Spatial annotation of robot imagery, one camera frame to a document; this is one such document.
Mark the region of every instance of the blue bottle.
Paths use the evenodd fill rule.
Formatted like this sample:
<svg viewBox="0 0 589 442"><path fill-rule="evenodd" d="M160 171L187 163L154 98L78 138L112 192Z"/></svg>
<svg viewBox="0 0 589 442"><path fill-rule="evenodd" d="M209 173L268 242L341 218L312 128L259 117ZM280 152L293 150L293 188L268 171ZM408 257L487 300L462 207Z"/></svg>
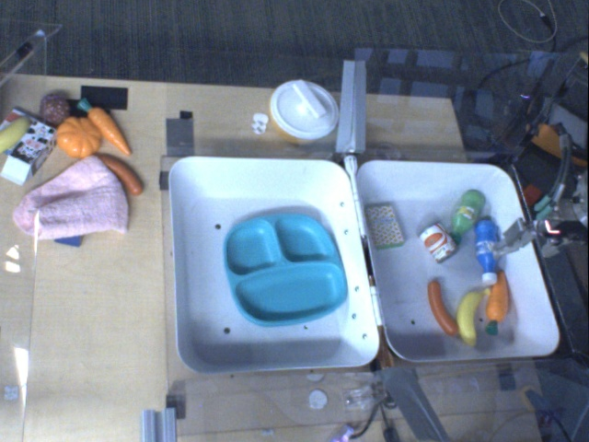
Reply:
<svg viewBox="0 0 589 442"><path fill-rule="evenodd" d="M481 219L475 225L475 235L477 238L477 260L483 270L482 283L494 285L497 283L497 273L493 247L497 242L497 226L488 218Z"/></svg>

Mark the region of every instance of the toy food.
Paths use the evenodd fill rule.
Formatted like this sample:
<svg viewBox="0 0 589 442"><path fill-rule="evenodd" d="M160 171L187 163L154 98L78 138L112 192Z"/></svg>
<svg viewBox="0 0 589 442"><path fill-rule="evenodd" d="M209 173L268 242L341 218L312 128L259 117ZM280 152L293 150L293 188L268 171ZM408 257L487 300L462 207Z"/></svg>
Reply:
<svg viewBox="0 0 589 442"><path fill-rule="evenodd" d="M30 119L21 116L0 131L0 152L6 151L20 141L20 138L29 130L29 127Z"/></svg>
<svg viewBox="0 0 589 442"><path fill-rule="evenodd" d="M115 145L126 156L131 154L131 149L127 141L125 141L119 126L108 113L99 107L92 108L87 99L81 99L77 104L77 108L88 113L88 119L94 123L107 141Z"/></svg>
<svg viewBox="0 0 589 442"><path fill-rule="evenodd" d="M40 116L49 124L59 126L69 115L70 105L62 95L51 93L41 99Z"/></svg>
<svg viewBox="0 0 589 442"><path fill-rule="evenodd" d="M489 323L485 331L489 335L497 334L497 323L505 319L509 310L509 285L505 272L500 270L497 273L497 283L491 287L489 299L487 300L487 318Z"/></svg>
<svg viewBox="0 0 589 442"><path fill-rule="evenodd" d="M144 186L137 174L122 160L108 154L97 154L97 157L114 173L131 195L140 195Z"/></svg>
<svg viewBox="0 0 589 442"><path fill-rule="evenodd" d="M427 286L427 297L430 301L430 308L433 316L438 322L442 331L448 335L458 334L458 325L456 320L448 313L442 300L442 287L435 280L431 281Z"/></svg>
<svg viewBox="0 0 589 442"><path fill-rule="evenodd" d="M489 288L481 291L469 291L462 297L458 305L458 311L456 313L458 331L462 340L471 347L474 347L477 343L475 313L477 312L480 301L489 293Z"/></svg>
<svg viewBox="0 0 589 442"><path fill-rule="evenodd" d="M58 126L56 139L69 157L84 158L98 151L102 136L88 118L70 116Z"/></svg>

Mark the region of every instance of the orange pumpkin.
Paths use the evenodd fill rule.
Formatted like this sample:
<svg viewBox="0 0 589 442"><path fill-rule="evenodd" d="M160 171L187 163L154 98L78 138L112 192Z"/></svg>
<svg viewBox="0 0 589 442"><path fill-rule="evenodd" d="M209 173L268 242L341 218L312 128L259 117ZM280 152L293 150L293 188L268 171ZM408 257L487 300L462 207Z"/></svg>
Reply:
<svg viewBox="0 0 589 442"><path fill-rule="evenodd" d="M84 158L98 151L102 134L88 118L70 116L57 127L56 139L69 157Z"/></svg>

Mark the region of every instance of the table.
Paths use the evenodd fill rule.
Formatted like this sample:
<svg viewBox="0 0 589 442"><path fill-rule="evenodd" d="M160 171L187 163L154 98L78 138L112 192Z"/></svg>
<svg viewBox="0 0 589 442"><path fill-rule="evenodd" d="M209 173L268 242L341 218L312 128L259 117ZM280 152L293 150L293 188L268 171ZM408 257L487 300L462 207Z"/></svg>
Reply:
<svg viewBox="0 0 589 442"><path fill-rule="evenodd" d="M226 141L232 140L233 149L226 146L227 154L236 151L251 153L257 149L269 152L268 149L278 148L282 149L282 155L287 156L292 153L315 155L314 149L306 151L284 144L273 132L263 136L251 132L249 126L252 115L267 111L271 89L17 76L10 89L9 100L5 100L5 103L35 111L37 100L46 92L62 91L75 99L79 98L82 85L129 89L128 109L115 110L113 115L133 149L128 162L142 177L145 190L141 196L130 200L130 225L125 235L116 232L89 235L84 238L79 249L53 241L41 241L36 257L30 239L24 236L17 238L18 244L23 245L20 247L22 260L26 263L36 262L34 270L23 270L17 278L22 283L34 282L24 439L139 440L141 411L163 409L172 383L168 380L169 375L192 378L192 384L201 385L200 390L204 386L204 392L219 405L229 403L223 391L233 391L233 395L238 396L241 406L236 403L237 408L258 404L254 411L254 416L258 417L257 426L254 425L255 428L251 430L218 435L192 434L181 440L253 441L266 437L269 440L324 441L345 420L342 417L348 415L361 420L361 414L331 413L327 417L319 415L315 422L306 421L303 425L295 426L289 425L289 421L296 420L296 417L283 414L284 417L279 417L278 426L266 426L266 422L271 424L273 420L272 412L281 410L281 398L285 398L293 407L307 406L308 401L304 399L306 390L302 393L296 390L284 391L300 381L310 382L308 386L312 388L316 385L312 373L310 377L308 372L280 373L268 377L254 375L250 379L239 380L243 386L236 389L238 378L234 376L215 381L207 377L194 379L187 368L178 366L178 361L169 360L174 344L169 334L169 287L165 286L167 261L164 260L167 252L164 241L166 225L162 215L163 193L159 184L160 160L166 153L166 119L178 118L181 111L191 111L195 132L207 130L205 139L208 139L211 148L226 146ZM395 112L393 121L391 110ZM374 96L368 100L367 112L369 129L379 129L383 134L388 134L384 136L383 142L393 134L395 145L409 151L425 142L442 146L446 154L451 153L453 157L461 157L462 141L449 102ZM421 122L420 125L425 122L428 129L415 131L416 120ZM332 142L333 137L325 141ZM109 145L104 145L102 150L116 154ZM56 150L35 182L49 179L71 163L71 159ZM6 216L28 188L28 184L20 188L2 182L3 192L7 192L6 198L9 199L9 206L5 206L2 216L3 227L9 223ZM32 297L30 288L23 289L28 290L28 295L15 298L15 302L22 303L23 307L30 306L27 304ZM19 315L26 320L26 310L15 308L11 313L10 322L15 328L18 327ZM517 375L526 382L536 383L526 365L518 367ZM430 368L423 371L426 377L428 373L431 377L440 370ZM483 381L494 370L484 367L473 371L478 372L477 377ZM327 375L316 376L319 378L316 381L324 378L322 385L337 394L337 388L343 380L351 378L357 382L358 378L365 377L363 375L362 372L358 375L334 375L328 372ZM435 387L433 380L430 381L436 409L445 405L448 407L444 393ZM266 385L267 391L255 390L254 385L258 383ZM464 406L456 401L449 404L450 409L447 411L451 417L446 422L453 427L467 427L465 422L468 419L472 421L471 430L479 424L491 427L490 432L493 424L495 429L501 429L501 421L489 422L489 417L485 416L487 403L496 400L497 391L495 382L477 393L479 406L475 414L460 417L452 411L460 411L459 408ZM270 393L275 400L269 400ZM465 394L458 399L461 403L470 404L471 396ZM501 401L508 401L508 396L510 401L514 395L505 393ZM517 401L510 402L508 409L502 413L502 420L508 421L514 413L521 412L520 406ZM249 408L248 417L251 417L251 412ZM20 417L15 413L6 413L6 416L0 417L6 417L6 420L9 417ZM537 431L535 419L528 416L522 418L520 430ZM215 419L217 415L201 413L200 417ZM399 432L409 436L410 430L400 414L395 413L395 418ZM210 424L225 424L221 430L236 431L240 414L235 413L232 420L217 419ZM461 430L468 434L466 428ZM381 436L380 429L373 426L363 440L381 440Z"/></svg>

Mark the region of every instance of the dark floor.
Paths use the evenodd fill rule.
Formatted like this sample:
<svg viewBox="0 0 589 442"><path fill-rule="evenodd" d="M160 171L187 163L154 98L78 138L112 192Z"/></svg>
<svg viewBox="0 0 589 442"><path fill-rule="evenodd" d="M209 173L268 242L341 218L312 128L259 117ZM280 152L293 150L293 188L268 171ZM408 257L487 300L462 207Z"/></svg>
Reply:
<svg viewBox="0 0 589 442"><path fill-rule="evenodd" d="M60 23L50 73L60 76L273 86L338 71L358 48L460 52L586 48L589 0L550 0L555 41L526 42L501 0L0 0L0 17ZM531 0L554 26L547 0ZM525 36L549 28L511 1Z"/></svg>

